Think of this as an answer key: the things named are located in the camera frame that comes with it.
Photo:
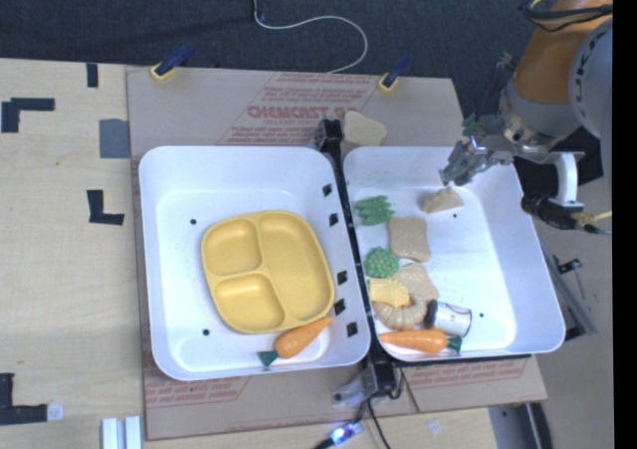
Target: toy carrot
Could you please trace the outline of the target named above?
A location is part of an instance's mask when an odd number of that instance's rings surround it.
[[[285,331],[277,337],[274,350],[259,352],[261,362],[270,365],[278,357],[294,357],[315,340],[330,322],[331,317],[322,317],[304,326]]]
[[[418,349],[427,353],[438,353],[446,347],[460,353],[462,340],[459,337],[447,337],[438,329],[414,329],[397,331],[378,336],[383,342],[390,342],[406,348]]]

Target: can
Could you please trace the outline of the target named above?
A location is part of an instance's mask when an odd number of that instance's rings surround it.
[[[436,328],[450,336],[464,337],[471,328],[472,314],[468,308],[453,306],[444,302],[430,301],[427,304],[425,329]]]

